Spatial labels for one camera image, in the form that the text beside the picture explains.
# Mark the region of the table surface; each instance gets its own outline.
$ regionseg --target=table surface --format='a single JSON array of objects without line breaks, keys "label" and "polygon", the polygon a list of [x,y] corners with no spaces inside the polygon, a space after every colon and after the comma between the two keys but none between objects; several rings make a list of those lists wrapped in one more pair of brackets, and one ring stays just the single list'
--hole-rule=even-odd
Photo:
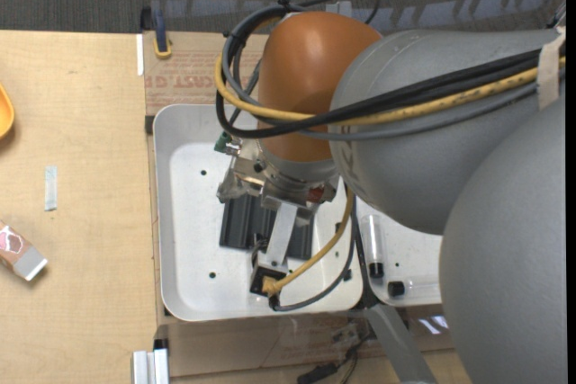
[{"label": "table surface", "polygon": [[[0,218],[49,260],[32,282],[0,270],[0,381],[131,382],[131,353],[150,350],[158,324],[135,36],[0,31],[0,46],[16,112],[0,140]],[[48,165],[58,168],[53,211],[44,210]],[[439,382],[470,382],[454,352],[426,357]],[[175,382],[292,383],[309,368]],[[397,382],[382,358],[361,361],[349,382],[376,376]]]}]

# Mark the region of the yellow cable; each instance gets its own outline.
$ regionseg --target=yellow cable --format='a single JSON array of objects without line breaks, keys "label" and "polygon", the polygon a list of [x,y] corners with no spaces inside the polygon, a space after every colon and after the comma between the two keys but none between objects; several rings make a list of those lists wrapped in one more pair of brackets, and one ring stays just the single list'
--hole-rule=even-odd
[{"label": "yellow cable", "polygon": [[[561,66],[566,65],[566,57],[560,58]],[[289,111],[279,111],[277,109],[271,109],[261,106],[256,106],[251,103],[246,103],[240,100],[235,94],[230,92],[221,75],[221,65],[222,65],[222,55],[218,56],[216,59],[216,65],[214,68],[214,84],[222,97],[232,103],[236,107],[243,111],[250,112],[254,115],[260,115],[262,117],[268,117],[271,119],[278,119],[281,121],[302,121],[313,117],[317,114],[306,114],[300,112],[289,112]],[[387,123],[392,121],[403,121],[405,119],[410,119],[414,117],[420,117],[423,115],[428,115],[433,112],[443,111],[444,109],[451,109],[453,107],[471,103],[473,101],[478,101],[482,98],[488,96],[493,96],[494,94],[499,94],[507,90],[511,90],[521,85],[529,84],[536,80],[537,68],[533,67],[527,71],[520,72],[510,77],[503,78],[497,82],[491,84],[481,85],[471,90],[461,92],[458,94],[451,94],[443,98],[438,98],[434,101],[427,103],[415,104],[413,106],[407,106],[400,109],[395,109],[387,112],[380,112],[372,115],[365,115],[363,117],[356,117],[353,119],[348,119],[346,121],[340,121],[334,123],[335,125],[372,125],[378,123]]]},{"label": "yellow cable", "polygon": [[346,207],[344,209],[344,214],[342,215],[342,220],[338,225],[336,234],[326,243],[312,258],[310,258],[306,263],[303,263],[292,273],[286,275],[283,279],[275,281],[271,277],[265,277],[263,280],[262,291],[266,293],[269,297],[278,294],[280,290],[285,287],[288,283],[293,281],[296,277],[300,277],[303,273],[308,271],[315,263],[322,259],[328,251],[330,251],[338,240],[344,235],[344,230],[350,220],[350,213],[352,213],[352,205],[354,204],[354,193],[350,188],[348,188],[348,194],[346,196]]}]

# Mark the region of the gray metal leg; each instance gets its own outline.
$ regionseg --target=gray metal leg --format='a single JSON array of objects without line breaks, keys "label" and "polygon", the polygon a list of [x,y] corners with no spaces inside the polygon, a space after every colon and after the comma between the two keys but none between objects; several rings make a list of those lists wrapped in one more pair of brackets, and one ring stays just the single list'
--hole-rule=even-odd
[{"label": "gray metal leg", "polygon": [[395,308],[376,305],[365,316],[402,384],[437,383]]}]

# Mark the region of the brown cylinder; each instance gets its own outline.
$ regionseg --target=brown cylinder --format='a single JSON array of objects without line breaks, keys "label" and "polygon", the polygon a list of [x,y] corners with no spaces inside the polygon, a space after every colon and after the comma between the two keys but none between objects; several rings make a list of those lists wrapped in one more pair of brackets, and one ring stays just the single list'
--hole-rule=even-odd
[{"label": "brown cylinder", "polygon": [[[266,42],[258,101],[282,111],[327,112],[348,66],[381,37],[370,26],[341,14],[307,12],[287,18],[274,28]],[[259,122],[258,126],[267,125]],[[327,131],[327,127],[316,130]],[[314,162],[331,158],[327,141],[297,133],[265,138],[262,142],[284,160]]]}]

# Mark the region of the white tray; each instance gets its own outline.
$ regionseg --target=white tray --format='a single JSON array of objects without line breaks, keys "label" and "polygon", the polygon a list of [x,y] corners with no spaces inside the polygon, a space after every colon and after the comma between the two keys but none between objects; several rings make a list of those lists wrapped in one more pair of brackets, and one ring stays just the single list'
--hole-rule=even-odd
[{"label": "white tray", "polygon": [[[253,128],[254,122],[240,118],[238,125]],[[212,105],[176,104],[155,118],[162,299],[175,317],[185,321],[282,315],[268,307],[267,298],[249,292],[249,252],[219,245],[224,205],[216,198],[216,190],[230,164],[229,156],[213,150],[220,133]],[[340,184],[333,202],[319,208],[313,253],[334,235],[345,201]],[[320,262],[283,289],[282,303],[307,299],[330,285],[346,261],[349,237],[348,225],[342,239]],[[301,263],[289,259],[288,266],[293,269]],[[356,255],[351,269],[351,280],[293,314],[352,308],[362,295]]]}]

